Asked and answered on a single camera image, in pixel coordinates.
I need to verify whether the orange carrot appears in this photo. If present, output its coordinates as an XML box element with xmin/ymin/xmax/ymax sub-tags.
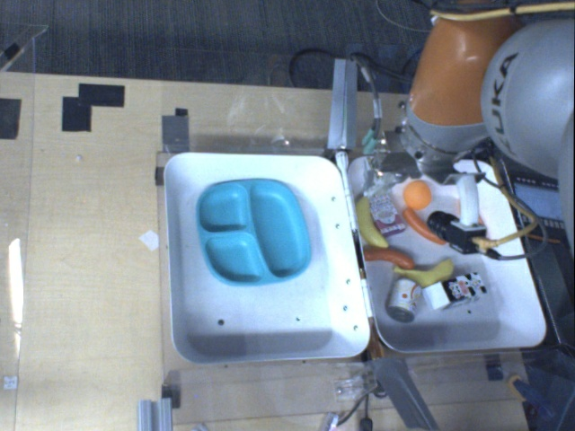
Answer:
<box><xmin>402</xmin><ymin>207</ymin><xmax>449</xmax><ymax>247</ymax></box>

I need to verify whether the thin black and white rod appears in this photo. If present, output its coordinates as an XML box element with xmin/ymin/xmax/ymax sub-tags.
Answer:
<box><xmin>334</xmin><ymin>149</ymin><xmax>374</xmax><ymax>321</ymax></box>

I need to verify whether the black cylinder on white bracket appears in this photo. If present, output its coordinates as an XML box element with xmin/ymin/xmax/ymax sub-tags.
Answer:
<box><xmin>426</xmin><ymin>159</ymin><xmax>489</xmax><ymax>256</ymax></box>

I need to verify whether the black and white cow carton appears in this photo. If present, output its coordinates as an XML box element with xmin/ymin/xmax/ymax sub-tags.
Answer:
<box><xmin>421</xmin><ymin>271</ymin><xmax>489</xmax><ymax>312</ymax></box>

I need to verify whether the red-brown sausage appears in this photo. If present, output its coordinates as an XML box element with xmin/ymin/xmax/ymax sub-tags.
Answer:
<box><xmin>362</xmin><ymin>245</ymin><xmax>416</xmax><ymax>271</ymax></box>

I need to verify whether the pink and purple packet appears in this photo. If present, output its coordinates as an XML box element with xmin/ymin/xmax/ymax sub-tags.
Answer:
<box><xmin>367</xmin><ymin>192</ymin><xmax>408</xmax><ymax>238</ymax></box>

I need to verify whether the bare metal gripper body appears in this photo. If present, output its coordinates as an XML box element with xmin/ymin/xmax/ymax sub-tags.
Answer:
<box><xmin>380</xmin><ymin>126</ymin><xmax>436</xmax><ymax>180</ymax></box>

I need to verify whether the yellow banana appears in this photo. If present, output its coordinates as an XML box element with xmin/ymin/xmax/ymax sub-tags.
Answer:
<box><xmin>355</xmin><ymin>196</ymin><xmax>391</xmax><ymax>250</ymax></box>

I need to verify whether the small white printed can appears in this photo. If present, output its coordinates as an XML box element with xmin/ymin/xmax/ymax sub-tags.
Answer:
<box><xmin>385</xmin><ymin>277</ymin><xmax>424</xmax><ymax>324</ymax></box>

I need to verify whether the blue divided plate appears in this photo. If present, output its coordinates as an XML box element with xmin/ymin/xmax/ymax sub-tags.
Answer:
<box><xmin>196</xmin><ymin>178</ymin><xmax>314</xmax><ymax>287</ymax></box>

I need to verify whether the orange ball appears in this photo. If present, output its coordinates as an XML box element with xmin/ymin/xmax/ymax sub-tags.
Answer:
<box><xmin>402</xmin><ymin>180</ymin><xmax>434</xmax><ymax>211</ymax></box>

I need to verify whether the white plastic tray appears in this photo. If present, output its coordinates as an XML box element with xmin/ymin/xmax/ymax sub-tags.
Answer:
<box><xmin>348</xmin><ymin>154</ymin><xmax>548</xmax><ymax>355</ymax></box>
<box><xmin>163</xmin><ymin>152</ymin><xmax>372</xmax><ymax>365</ymax></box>

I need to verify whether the yellow-green banana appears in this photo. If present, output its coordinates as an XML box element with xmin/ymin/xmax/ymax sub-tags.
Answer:
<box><xmin>392</xmin><ymin>258</ymin><xmax>456</xmax><ymax>288</ymax></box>

